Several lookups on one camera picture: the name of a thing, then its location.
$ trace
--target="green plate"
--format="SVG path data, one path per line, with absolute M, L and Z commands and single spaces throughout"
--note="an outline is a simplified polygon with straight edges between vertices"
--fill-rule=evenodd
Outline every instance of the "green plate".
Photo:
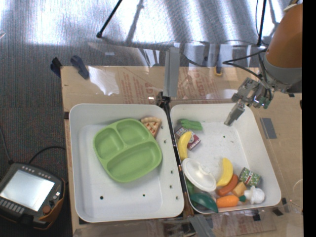
M 108 175 L 122 183 L 146 175 L 162 160 L 156 139 L 134 118 L 119 120 L 98 131 L 93 148 Z

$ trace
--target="pizza slice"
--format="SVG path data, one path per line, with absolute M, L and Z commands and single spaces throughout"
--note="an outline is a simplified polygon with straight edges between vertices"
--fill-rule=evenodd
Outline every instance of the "pizza slice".
M 144 124 L 144 126 L 151 132 L 151 134 L 155 138 L 161 126 L 161 119 L 156 117 L 148 117 L 142 118 L 140 121 Z

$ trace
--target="control button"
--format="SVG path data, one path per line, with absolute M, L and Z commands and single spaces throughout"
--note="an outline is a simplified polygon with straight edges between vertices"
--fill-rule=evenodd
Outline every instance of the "control button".
M 50 213 L 50 211 L 51 211 L 51 208 L 50 208 L 49 205 L 45 205 L 45 206 L 43 207 L 43 213 L 44 213 L 44 215 Z

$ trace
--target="banana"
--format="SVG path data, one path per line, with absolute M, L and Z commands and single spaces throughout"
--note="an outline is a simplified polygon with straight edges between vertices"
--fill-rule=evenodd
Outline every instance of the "banana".
M 192 132 L 187 131 L 184 134 L 182 134 L 181 137 L 179 138 L 178 153 L 179 153 L 181 161 L 183 161 L 185 158 L 188 158 L 187 145 L 191 139 L 191 136 L 192 136 Z
M 223 173 L 220 179 L 217 181 L 216 186 L 227 185 L 234 174 L 234 168 L 230 160 L 223 158 Z

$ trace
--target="dark floor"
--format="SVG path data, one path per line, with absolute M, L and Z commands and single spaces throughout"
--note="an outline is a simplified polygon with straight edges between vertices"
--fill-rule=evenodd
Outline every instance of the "dark floor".
M 153 50 L 180 46 L 183 65 L 202 64 L 204 56 L 196 55 L 201 47 L 232 58 L 232 47 L 247 53 L 267 46 L 291 0 L 266 0 L 262 34 L 264 0 L 123 0 L 97 38 L 117 1 L 0 0 L 0 129 L 13 161 L 28 162 L 47 146 L 65 146 L 60 78 L 50 70 L 54 57 L 64 66 L 75 54 L 87 65 L 153 66 L 164 62 Z M 67 180 L 63 149 L 48 149 L 32 163 Z M 0 177 L 8 168 L 0 140 Z M 0 235 L 71 237 L 69 208 L 66 200 L 44 232 L 0 218 Z

